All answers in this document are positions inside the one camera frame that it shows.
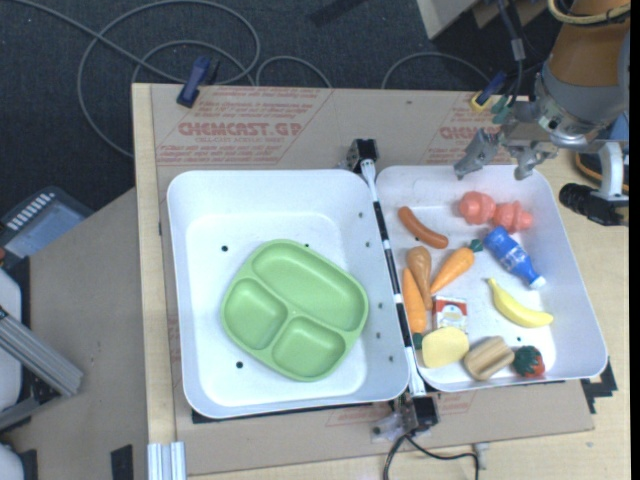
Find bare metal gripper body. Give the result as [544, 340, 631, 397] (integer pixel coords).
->
[498, 103, 609, 162]

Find pink lumpy toy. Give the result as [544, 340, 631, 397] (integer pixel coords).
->
[458, 190, 497, 228]
[491, 199, 535, 235]

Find red-brown toy sausage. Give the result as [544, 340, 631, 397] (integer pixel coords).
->
[397, 205, 450, 251]

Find blue bottle white cap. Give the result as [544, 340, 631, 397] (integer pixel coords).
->
[482, 224, 548, 290]

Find white plastic tray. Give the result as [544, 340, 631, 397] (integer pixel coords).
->
[165, 168, 413, 420]
[374, 163, 610, 394]

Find orange carrot green top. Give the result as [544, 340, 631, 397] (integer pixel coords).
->
[401, 266, 429, 351]
[429, 238, 485, 296]

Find tan brown tapered toy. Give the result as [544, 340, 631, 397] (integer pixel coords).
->
[405, 245, 434, 312]

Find thin black and white rod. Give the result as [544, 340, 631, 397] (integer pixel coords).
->
[360, 159, 427, 396]

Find yellow banana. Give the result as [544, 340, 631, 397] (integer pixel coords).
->
[487, 277, 555, 330]

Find red and white carton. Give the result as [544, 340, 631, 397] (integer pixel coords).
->
[431, 294, 470, 335]

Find pale yellow flat slice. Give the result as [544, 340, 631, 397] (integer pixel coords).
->
[420, 325, 471, 370]

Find brown cardboard board red print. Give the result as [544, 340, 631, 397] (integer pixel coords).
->
[149, 84, 597, 475]

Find red strawberry green leaves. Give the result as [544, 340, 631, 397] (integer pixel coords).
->
[511, 344, 547, 380]

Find tan ridged bread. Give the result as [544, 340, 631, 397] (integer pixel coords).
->
[462, 335, 516, 383]

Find green divided plate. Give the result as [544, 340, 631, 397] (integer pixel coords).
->
[219, 238, 371, 384]

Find black cylinder on white bracket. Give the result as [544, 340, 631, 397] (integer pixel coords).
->
[558, 140, 631, 228]

